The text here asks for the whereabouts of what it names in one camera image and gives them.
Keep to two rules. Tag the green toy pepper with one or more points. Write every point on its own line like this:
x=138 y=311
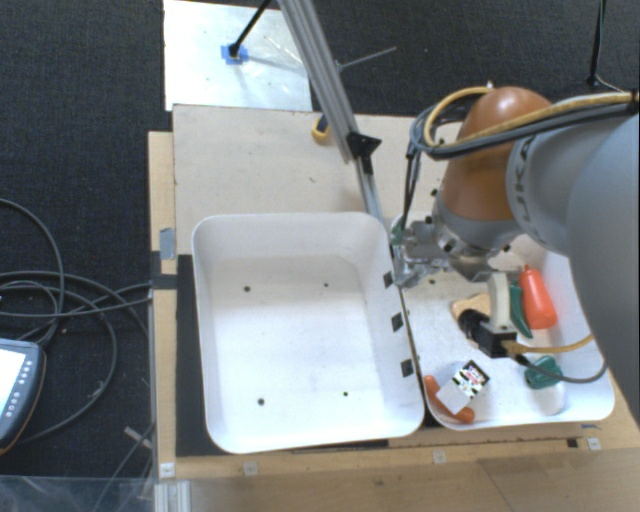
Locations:
x=520 y=312

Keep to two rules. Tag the orange toy carrot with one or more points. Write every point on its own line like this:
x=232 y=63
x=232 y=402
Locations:
x=539 y=302

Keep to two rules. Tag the tan toy bread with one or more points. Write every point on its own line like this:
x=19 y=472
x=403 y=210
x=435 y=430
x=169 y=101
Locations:
x=467 y=303

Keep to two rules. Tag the white carton with printed end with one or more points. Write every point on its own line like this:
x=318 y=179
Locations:
x=462 y=387

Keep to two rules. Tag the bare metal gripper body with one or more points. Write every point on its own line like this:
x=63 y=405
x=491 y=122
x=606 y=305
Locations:
x=430 y=247

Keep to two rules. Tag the pale wood board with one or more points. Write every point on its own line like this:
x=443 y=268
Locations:
x=260 y=165

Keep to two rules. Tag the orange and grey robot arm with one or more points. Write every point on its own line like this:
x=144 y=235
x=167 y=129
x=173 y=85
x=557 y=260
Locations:
x=565 y=200

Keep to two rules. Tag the orange toy sausage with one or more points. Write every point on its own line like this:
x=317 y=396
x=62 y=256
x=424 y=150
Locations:
x=433 y=386

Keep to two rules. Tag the white plastic tray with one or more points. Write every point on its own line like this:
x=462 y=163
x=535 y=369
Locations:
x=505 y=395
x=290 y=340

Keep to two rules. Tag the white bottle with green cap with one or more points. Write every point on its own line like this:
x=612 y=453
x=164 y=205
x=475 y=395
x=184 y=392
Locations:
x=550 y=392

